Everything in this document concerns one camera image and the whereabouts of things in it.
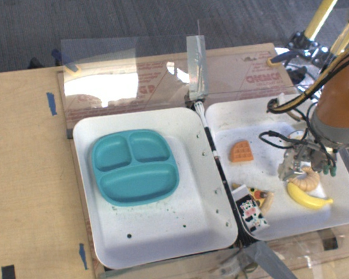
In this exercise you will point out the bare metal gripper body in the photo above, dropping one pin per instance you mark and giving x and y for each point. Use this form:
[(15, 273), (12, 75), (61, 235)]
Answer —
[(303, 147)]

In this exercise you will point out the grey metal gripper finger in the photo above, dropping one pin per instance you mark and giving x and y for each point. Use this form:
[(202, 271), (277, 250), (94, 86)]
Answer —
[(318, 160), (289, 166)]

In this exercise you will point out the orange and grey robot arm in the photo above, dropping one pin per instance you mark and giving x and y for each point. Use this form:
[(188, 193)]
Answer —
[(344, 97)]

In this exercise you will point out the tan croissant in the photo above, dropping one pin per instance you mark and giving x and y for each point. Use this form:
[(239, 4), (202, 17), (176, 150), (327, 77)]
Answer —
[(307, 182)]

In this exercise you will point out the yellow banana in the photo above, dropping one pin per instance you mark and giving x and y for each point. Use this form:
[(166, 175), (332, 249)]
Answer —
[(303, 198)]

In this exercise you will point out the toy pizza slice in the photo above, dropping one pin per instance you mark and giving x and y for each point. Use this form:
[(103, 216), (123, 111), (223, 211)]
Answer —
[(264, 200)]

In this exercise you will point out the orange waffle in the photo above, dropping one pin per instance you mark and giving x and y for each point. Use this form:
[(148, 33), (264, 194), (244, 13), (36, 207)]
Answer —
[(241, 152)]

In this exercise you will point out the white plastic tray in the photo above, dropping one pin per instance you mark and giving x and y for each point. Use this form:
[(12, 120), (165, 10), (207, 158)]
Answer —
[(160, 227), (261, 118)]

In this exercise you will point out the cow print milk carton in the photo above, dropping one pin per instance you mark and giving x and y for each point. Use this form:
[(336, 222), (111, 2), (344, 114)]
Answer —
[(251, 213)]

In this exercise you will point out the brown cardboard board red print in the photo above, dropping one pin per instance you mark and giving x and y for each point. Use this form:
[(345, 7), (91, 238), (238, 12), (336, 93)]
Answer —
[(236, 73)]

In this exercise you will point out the teal divided plate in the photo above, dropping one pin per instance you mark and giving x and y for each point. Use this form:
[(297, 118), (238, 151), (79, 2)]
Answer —
[(136, 179)]

